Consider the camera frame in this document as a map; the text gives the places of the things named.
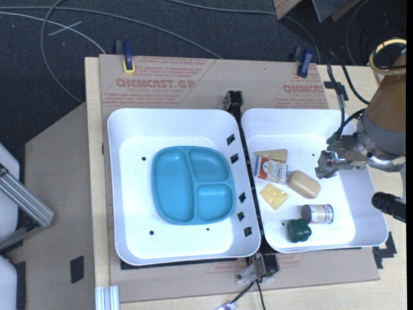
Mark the white plastic tray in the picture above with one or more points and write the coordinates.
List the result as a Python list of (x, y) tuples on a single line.
[(348, 212), (180, 241)]

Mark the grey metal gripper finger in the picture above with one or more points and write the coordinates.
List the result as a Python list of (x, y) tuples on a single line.
[(324, 170), (327, 157)]

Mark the yellow cheese slice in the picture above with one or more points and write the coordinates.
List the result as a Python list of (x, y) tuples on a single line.
[(273, 197)]

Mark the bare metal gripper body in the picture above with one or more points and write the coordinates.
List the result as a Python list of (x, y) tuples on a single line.
[(352, 155)]

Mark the beige wedge biscuit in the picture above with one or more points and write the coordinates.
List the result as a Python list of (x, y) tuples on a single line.
[(274, 154)]

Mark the blue divided plate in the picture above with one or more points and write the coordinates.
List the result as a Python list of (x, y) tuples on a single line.
[(175, 186)]

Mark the brown cardboard board red print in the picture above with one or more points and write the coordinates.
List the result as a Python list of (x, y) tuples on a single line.
[(200, 82)]

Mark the white and orange carton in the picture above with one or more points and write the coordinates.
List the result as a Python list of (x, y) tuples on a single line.
[(271, 170)]

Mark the white small can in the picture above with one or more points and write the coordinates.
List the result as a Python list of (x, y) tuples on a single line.
[(321, 213)]

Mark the tan bread roll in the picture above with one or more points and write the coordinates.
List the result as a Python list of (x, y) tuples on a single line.
[(304, 184)]

